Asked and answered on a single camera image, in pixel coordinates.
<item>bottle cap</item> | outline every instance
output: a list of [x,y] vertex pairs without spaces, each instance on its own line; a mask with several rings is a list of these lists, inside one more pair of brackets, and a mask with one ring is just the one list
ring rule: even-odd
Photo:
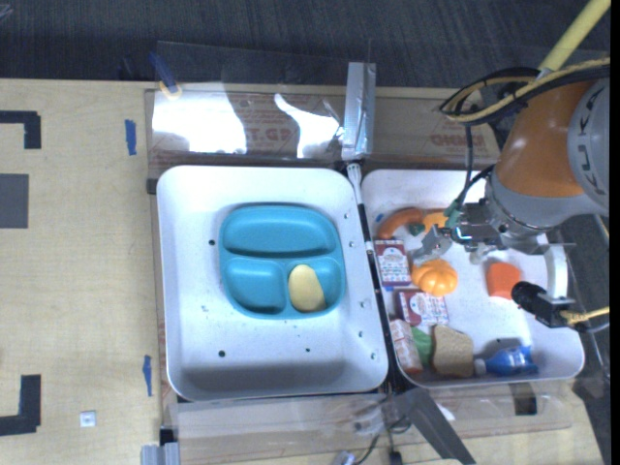
[[486,363],[484,363],[482,358],[474,359],[474,371],[477,376],[483,376],[486,374]]

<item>yellow stick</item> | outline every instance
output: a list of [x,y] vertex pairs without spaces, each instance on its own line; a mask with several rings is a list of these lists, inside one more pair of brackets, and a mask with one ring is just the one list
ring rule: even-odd
[[610,6],[611,0],[590,0],[545,57],[539,69],[551,71],[560,69]]

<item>wooden tabletop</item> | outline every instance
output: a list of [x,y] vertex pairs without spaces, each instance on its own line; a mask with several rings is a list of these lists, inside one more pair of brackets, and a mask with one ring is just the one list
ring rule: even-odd
[[[0,80],[0,110],[37,112],[42,122],[39,149],[24,148],[22,125],[0,124],[0,174],[28,176],[27,228],[0,229],[2,418],[19,414],[21,376],[41,376],[40,425],[0,436],[2,464],[139,464],[141,447],[159,440],[144,104],[155,86]],[[603,463],[582,402],[570,391],[567,398],[568,427],[468,437],[465,445],[478,463]],[[365,463],[388,463],[384,451]],[[401,451],[406,463],[439,458],[426,443]],[[333,456],[277,463],[328,464]]]

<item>gray square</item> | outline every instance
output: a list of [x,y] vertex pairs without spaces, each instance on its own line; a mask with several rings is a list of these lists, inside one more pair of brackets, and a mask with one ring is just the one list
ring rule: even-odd
[[0,229],[28,229],[28,174],[0,174]]

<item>brown sponge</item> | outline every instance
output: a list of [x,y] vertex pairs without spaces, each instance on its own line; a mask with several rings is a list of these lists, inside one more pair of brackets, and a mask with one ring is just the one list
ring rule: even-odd
[[474,375],[474,342],[467,334],[447,325],[433,328],[432,366],[438,374],[450,377]]

